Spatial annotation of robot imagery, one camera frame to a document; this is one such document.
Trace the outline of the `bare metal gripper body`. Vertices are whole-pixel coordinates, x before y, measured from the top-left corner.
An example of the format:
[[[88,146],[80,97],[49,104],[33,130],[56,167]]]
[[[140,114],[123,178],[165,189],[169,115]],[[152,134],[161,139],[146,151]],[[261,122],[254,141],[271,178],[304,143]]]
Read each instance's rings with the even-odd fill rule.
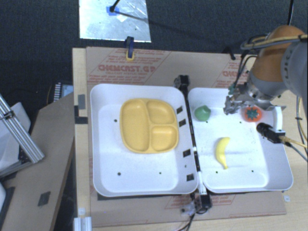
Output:
[[[253,106],[270,108],[272,97],[262,93],[254,84],[244,83],[239,85],[233,94],[233,103],[237,106]]]

